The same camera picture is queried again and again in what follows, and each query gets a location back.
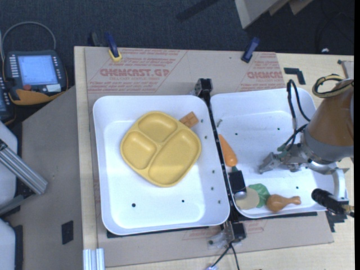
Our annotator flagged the white plastic tray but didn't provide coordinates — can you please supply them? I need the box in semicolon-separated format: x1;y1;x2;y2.
92;94;232;236
209;87;343;219

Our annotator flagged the green lettuce leaf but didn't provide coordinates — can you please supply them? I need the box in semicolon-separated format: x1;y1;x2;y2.
248;183;271;209

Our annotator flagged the brown chicken drumstick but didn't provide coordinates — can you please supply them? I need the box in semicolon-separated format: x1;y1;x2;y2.
265;193;302;213

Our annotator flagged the black cylinder on white bracket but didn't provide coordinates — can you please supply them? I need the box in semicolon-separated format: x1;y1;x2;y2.
310;168;350;215

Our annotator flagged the thin black rod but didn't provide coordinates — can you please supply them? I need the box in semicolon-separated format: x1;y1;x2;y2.
204;92;236;225

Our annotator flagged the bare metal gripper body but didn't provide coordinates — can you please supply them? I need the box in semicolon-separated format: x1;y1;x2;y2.
277;143;339;176

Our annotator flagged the orange carrot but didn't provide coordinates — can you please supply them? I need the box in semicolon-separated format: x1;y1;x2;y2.
217;133;240;173

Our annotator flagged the beige round slice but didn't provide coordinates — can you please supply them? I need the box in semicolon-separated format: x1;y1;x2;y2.
235;193;260;211

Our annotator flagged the black block with thin wires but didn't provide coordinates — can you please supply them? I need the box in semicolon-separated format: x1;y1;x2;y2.
196;78;213;98
224;222;248;244

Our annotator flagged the yellow divided plate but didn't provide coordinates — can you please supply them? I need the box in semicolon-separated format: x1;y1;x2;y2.
119;110;203;188

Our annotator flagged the orange waffle biscuit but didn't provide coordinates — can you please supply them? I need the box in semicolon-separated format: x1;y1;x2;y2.
178;111;200;129

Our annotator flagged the brown cardboard board red print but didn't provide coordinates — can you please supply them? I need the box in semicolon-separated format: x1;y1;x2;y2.
84;47;335;268

